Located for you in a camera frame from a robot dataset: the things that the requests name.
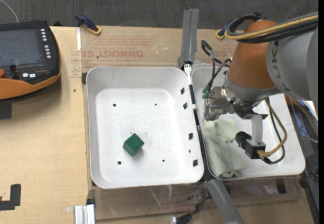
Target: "white tray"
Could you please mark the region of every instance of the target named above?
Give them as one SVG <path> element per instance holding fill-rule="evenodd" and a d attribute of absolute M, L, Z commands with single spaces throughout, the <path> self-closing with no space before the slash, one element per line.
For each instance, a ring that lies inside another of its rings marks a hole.
<path fill-rule="evenodd" d="M 222 86 L 224 83 L 223 69 L 216 79 L 213 86 Z M 192 83 L 195 92 L 196 105 L 198 110 L 199 121 L 204 118 L 204 100 L 202 99 L 203 88 L 209 82 L 212 75 L 211 67 L 196 68 L 192 72 Z M 238 146 L 234 140 L 230 145 L 235 148 L 242 156 L 246 163 L 246 168 L 238 172 L 238 177 L 227 178 L 227 180 L 239 180 L 247 178 L 262 178 L 262 177 L 275 177 L 283 175 L 298 175 L 305 169 L 305 158 L 301 150 L 298 137 L 288 110 L 288 106 L 283 94 L 270 96 L 271 106 L 275 110 L 283 126 L 286 128 L 288 138 L 284 144 L 286 155 L 283 160 L 277 164 L 269 165 L 259 159 L 250 159 L 245 151 Z M 265 102 L 262 102 L 255 109 L 257 113 L 269 114 L 269 110 Z M 236 114 L 225 114 L 220 117 L 230 117 L 235 120 L 238 129 L 245 131 L 249 134 L 252 133 L 252 125 L 250 120 L 242 120 Z M 266 144 L 266 151 L 275 148 L 279 144 L 278 137 L 272 126 L 271 118 L 268 116 L 263 120 L 263 142 Z M 269 157 L 272 161 L 281 156 L 281 149 Z"/>
<path fill-rule="evenodd" d="M 96 67 L 87 74 L 87 93 L 90 167 L 97 186 L 155 186 L 201 179 L 204 165 L 183 71 Z M 133 133 L 145 144 L 132 157 L 123 144 Z"/>

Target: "metal bracket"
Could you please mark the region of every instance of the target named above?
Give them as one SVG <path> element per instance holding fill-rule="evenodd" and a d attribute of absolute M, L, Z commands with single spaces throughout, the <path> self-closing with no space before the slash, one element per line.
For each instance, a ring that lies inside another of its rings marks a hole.
<path fill-rule="evenodd" d="M 11 185 L 10 201 L 3 201 L 0 197 L 0 211 L 14 210 L 16 206 L 20 206 L 21 186 L 20 184 Z"/>
<path fill-rule="evenodd" d="M 262 120 L 267 114 L 247 114 L 243 120 L 251 120 L 252 123 L 252 145 L 260 145 L 262 143 L 263 122 Z"/>
<path fill-rule="evenodd" d="M 184 63 L 192 64 L 195 61 L 195 53 L 198 50 L 198 19 L 199 9 L 190 9 L 183 13 L 181 55 L 178 59 L 179 68 L 182 68 Z"/>
<path fill-rule="evenodd" d="M 96 224 L 95 205 L 77 205 L 74 208 L 74 224 Z"/>
<path fill-rule="evenodd" d="M 221 180 L 212 179 L 206 183 L 207 189 L 216 203 L 225 224 L 244 224 L 236 205 Z"/>

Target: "wooden table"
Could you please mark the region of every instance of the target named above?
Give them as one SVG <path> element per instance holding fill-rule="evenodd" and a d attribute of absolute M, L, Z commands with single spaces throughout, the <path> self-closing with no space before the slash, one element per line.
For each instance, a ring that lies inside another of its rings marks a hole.
<path fill-rule="evenodd" d="M 76 27 L 51 27 L 62 56 L 60 81 L 39 95 L 13 104 L 12 119 L 0 121 L 0 197 L 21 184 L 21 205 L 1 211 L 0 223 L 73 223 L 73 207 L 85 205 L 89 187 L 84 84 L 71 74 Z M 304 190 L 297 199 L 238 207 L 246 223 L 313 223 Z M 168 223 L 170 215 L 101 220 L 98 223 Z M 191 223 L 222 223 L 217 209 Z"/>

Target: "black cable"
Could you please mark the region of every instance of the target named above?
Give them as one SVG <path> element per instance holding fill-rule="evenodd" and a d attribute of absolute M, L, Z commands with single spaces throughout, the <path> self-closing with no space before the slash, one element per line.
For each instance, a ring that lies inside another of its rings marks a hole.
<path fill-rule="evenodd" d="M 218 75 L 218 73 L 222 70 L 222 68 L 226 65 L 226 62 L 231 61 L 232 59 L 226 59 L 225 61 L 222 62 L 222 64 L 218 67 L 217 71 L 214 73 L 213 78 L 211 79 L 211 81 L 208 83 L 208 91 L 210 92 L 212 89 L 212 85 L 214 82 L 214 79 L 216 78 L 216 76 Z"/>
<path fill-rule="evenodd" d="M 262 36 L 254 37 L 254 38 L 245 38 L 239 39 L 237 41 L 244 43 L 263 43 L 274 41 L 282 38 L 286 38 L 295 34 L 300 34 L 306 31 L 310 31 L 315 29 L 318 26 L 318 22 L 306 22 L 302 25 L 294 25 L 285 29 L 280 29 L 272 33 L 268 33 Z"/>
<path fill-rule="evenodd" d="M 177 217 L 176 218 L 176 224 L 186 224 L 186 223 L 188 223 L 192 219 L 192 217 L 201 210 L 201 208 L 203 207 L 203 202 L 207 198 L 208 198 L 208 196 L 203 198 L 201 202 L 197 203 L 193 212 L 187 213 L 187 214 L 182 215 L 180 217 Z"/>
<path fill-rule="evenodd" d="M 208 86 L 211 86 L 213 84 L 214 81 L 214 72 L 215 72 L 215 59 L 213 58 L 213 69 L 212 69 L 212 77 L 211 80 L 208 82 Z"/>
<path fill-rule="evenodd" d="M 300 17 L 297 17 L 297 18 L 294 18 L 294 19 L 291 19 L 291 20 L 288 20 L 286 22 L 282 22 L 282 23 L 279 23 L 279 24 L 276 24 L 276 26 L 281 26 L 281 25 L 285 25 L 289 22 L 292 22 L 292 21 L 296 21 L 296 20 L 300 20 L 300 19 L 304 19 L 304 18 L 307 18 L 309 16 L 314 16 L 314 15 L 318 15 L 318 12 L 316 13 L 311 13 L 311 14 L 308 14 L 308 15 L 304 15 L 304 16 L 300 16 Z M 261 19 L 261 15 L 259 13 L 255 13 L 255 14 L 247 14 L 247 15 L 243 15 L 243 16 L 240 16 L 236 19 L 234 19 L 232 22 L 229 23 L 227 29 L 226 29 L 226 32 L 228 35 L 230 36 L 240 36 L 242 35 L 242 33 L 236 33 L 236 28 L 244 23 L 244 22 L 248 22 L 248 21 L 257 21 Z"/>
<path fill-rule="evenodd" d="M 272 114 L 271 111 L 270 111 L 270 117 L 271 117 L 271 121 L 272 121 L 272 125 L 273 125 L 273 127 L 274 127 L 274 130 L 275 130 L 275 133 L 277 134 L 277 137 L 278 137 L 279 141 L 281 142 L 282 139 L 281 139 L 281 137 L 280 137 L 279 131 L 278 131 L 278 129 L 277 129 L 277 126 L 276 126 L 276 124 L 275 124 L 275 121 L 274 121 L 274 118 L 273 118 L 273 114 Z M 283 160 L 283 158 L 285 157 L 285 154 L 286 154 L 286 152 L 285 152 L 285 148 L 284 148 L 283 145 L 282 145 L 281 149 L 282 149 L 282 156 L 281 156 L 279 159 L 277 159 L 277 160 L 275 160 L 275 161 L 271 161 L 269 158 L 266 157 L 266 158 L 263 159 L 263 161 L 264 161 L 265 163 L 269 164 L 269 165 L 273 165 L 273 164 L 277 164 L 277 163 L 279 163 L 280 161 Z"/>
<path fill-rule="evenodd" d="M 201 41 L 201 48 L 210 57 L 210 52 L 208 50 L 212 51 L 213 49 L 212 49 L 212 47 L 209 46 L 209 44 L 205 40 Z M 217 59 L 215 57 L 214 57 L 214 59 L 219 64 L 223 63 L 222 61 L 220 61 L 219 59 Z"/>

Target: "yellow cable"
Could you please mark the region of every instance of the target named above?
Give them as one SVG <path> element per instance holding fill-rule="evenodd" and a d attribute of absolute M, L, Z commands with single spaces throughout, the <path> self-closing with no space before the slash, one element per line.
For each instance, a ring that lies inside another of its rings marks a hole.
<path fill-rule="evenodd" d="M 284 133 L 284 137 L 283 137 L 282 141 L 278 144 L 278 146 L 276 146 L 273 150 L 271 150 L 269 152 L 265 152 L 263 150 L 258 150 L 257 153 L 259 154 L 261 159 L 264 159 L 265 157 L 269 157 L 273 153 L 275 153 L 278 149 L 280 149 L 284 145 L 284 143 L 286 142 L 286 139 L 287 139 L 287 131 L 286 131 L 285 127 L 282 125 L 281 121 L 279 120 L 278 116 L 274 112 L 273 108 L 270 106 L 270 103 L 269 103 L 268 99 L 266 99 L 265 102 L 266 102 L 267 106 L 269 107 L 270 112 L 273 114 L 276 121 L 278 122 L 278 124 L 282 128 L 283 133 Z"/>
<path fill-rule="evenodd" d="M 274 32 L 274 31 L 277 31 L 277 30 L 280 30 L 280 29 L 288 28 L 290 26 L 298 25 L 298 24 L 301 24 L 301 23 L 304 23 L 304 22 L 309 22 L 309 21 L 316 20 L 316 19 L 318 19 L 318 15 L 308 16 L 308 17 L 301 18 L 301 19 L 291 21 L 291 22 L 288 22 L 288 23 L 284 23 L 284 24 L 281 24 L 281 25 L 274 25 L 272 27 L 268 27 L 268 28 L 265 28 L 265 29 L 262 29 L 262 30 L 240 34 L 238 36 L 229 35 L 227 33 L 227 31 L 225 31 L 225 37 L 228 38 L 228 39 L 233 39 L 233 40 L 240 40 L 240 39 L 245 39 L 245 38 L 253 38 L 253 37 L 257 37 L 257 36 L 259 36 L 261 34 L 271 33 L 271 32 Z"/>

